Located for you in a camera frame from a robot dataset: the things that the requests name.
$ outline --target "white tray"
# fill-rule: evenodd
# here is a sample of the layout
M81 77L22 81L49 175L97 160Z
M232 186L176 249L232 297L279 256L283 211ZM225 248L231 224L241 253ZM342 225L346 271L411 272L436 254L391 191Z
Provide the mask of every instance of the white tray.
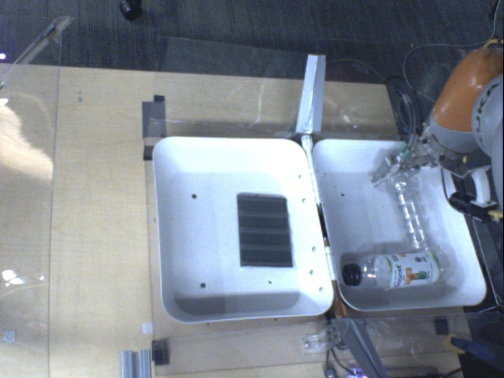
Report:
M161 299L182 322L314 316L334 292L306 155L284 139L171 137L154 148ZM240 266L236 198L287 199L293 267Z
M472 306L483 301L486 284L464 217L452 209L443 194L439 168L423 168L421 206L431 245L450 260L447 284L389 290L346 287L343 265L359 254L390 253L403 248L404 237L394 199L385 184L374 188L371 173L400 143L326 139L313 150L328 238L344 301L363 311Z

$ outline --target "wire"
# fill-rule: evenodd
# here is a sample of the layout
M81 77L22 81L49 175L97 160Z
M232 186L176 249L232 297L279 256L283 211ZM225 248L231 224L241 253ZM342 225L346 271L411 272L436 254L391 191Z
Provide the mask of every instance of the wire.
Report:
M334 360L336 361L336 363L342 368L344 369L346 372L348 372L349 374L351 375L355 375L355 371L352 371L351 369L349 369L348 367L345 367L343 364L341 364L341 362L338 360L338 358L336 357L336 352L334 351L334 347L331 347L330 350L328 350L328 352L331 351L332 353L332 356L334 357Z
M413 85L411 85L410 81L408 80L408 76L406 74L406 62L408 61L408 57L415 50L424 49L426 47L459 47L459 48L463 48L463 47L474 47L474 46L486 45L487 43L489 43L492 40L492 38L495 35L496 29L497 29L498 8L499 8L501 2L502 2L502 0L498 0L497 1L497 5L495 6L495 13L494 13L494 20L493 20L492 31L491 31L490 36L487 39L485 39L484 41L481 41L481 42L478 42L478 43L470 43L470 44L467 44L467 45L457 45L457 44L451 44L451 43L428 43L426 45L415 46L414 48L412 48L411 50L409 50L409 52L404 57L404 61L402 62L402 74L404 75L404 80L406 81L406 83L408 84L408 86L412 90L416 91L417 94L421 95L422 97L428 99L431 102L434 102L435 100L433 98L427 96L426 94L423 94L422 92L417 91L413 87Z
M444 374L444 375L443 375L443 378L448 378L449 376L453 376L453 375L455 375L457 372L460 372L461 370L462 370L462 368L459 368L459 369L454 369L453 371L450 371L449 373Z
M503 43L504 43L503 39L492 38L492 39L488 40L488 42L483 45L483 48L487 48L491 45L502 45Z
M490 312L490 311L493 311L493 310L497 310L498 311L498 306L491 306L489 308L482 309L481 311L477 311L476 313L486 313L486 312Z
M395 92L401 97L401 101L404 104L408 115L408 139L407 146L411 150L417 139L417 111L418 108L415 107L412 98L405 92L403 92L399 87L395 87Z
M371 70L371 72L375 73L375 75L378 76L378 78L380 79L381 82L383 82L385 80L385 77L378 70L376 70L374 67L372 67L371 65L369 65L368 63L366 63L365 61L362 61L362 60L350 59L350 58L347 58L347 59L336 59L336 60L328 61L327 64L328 65L329 64L335 64L335 63L340 63L340 62L344 62L344 61L348 61L350 63L358 63L359 65L362 65L366 69Z
M442 185L443 185L444 197L447 200L447 202L450 203L450 198L448 198L448 194L447 194L447 182L444 179L444 169L443 169L443 167L439 167L439 169L441 169L441 182L443 182Z

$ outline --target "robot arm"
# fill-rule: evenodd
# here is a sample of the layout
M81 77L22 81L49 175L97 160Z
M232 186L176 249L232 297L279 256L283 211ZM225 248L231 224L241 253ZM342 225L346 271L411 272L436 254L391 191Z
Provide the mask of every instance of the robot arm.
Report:
M489 160L502 209L502 50L483 48L457 65L421 137L386 158L372 182L377 185L401 169L441 165L456 176L472 176L478 189L472 204L485 207L490 204Z

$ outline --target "bottle label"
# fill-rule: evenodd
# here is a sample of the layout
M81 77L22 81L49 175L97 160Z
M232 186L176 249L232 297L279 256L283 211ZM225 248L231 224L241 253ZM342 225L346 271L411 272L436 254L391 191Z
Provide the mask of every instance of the bottle label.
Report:
M391 267L390 288L423 286L439 279L437 258L429 251L383 256Z

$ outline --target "metal bracket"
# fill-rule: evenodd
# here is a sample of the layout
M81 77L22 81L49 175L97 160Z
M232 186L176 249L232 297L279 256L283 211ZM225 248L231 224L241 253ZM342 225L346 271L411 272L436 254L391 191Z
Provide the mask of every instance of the metal bracket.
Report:
M315 176L315 167L313 165L313 141L311 135L301 136L301 147L305 151L306 159L308 160L309 178L312 182L313 197L315 198L315 203L317 207L321 207L321 196L318 190L317 177Z
M302 85L296 133L311 135L322 129L325 56L309 55Z
M365 330L365 322L360 319L338 318L333 326L347 344L355 361L368 378L388 378L387 371Z
M166 137L165 97L155 95L152 102L142 102L143 160L152 160L156 143Z
M150 350L125 350L120 355L121 378L151 378Z
M333 347L347 347L338 330L331 324L315 335L301 336L301 341L305 354L325 353Z

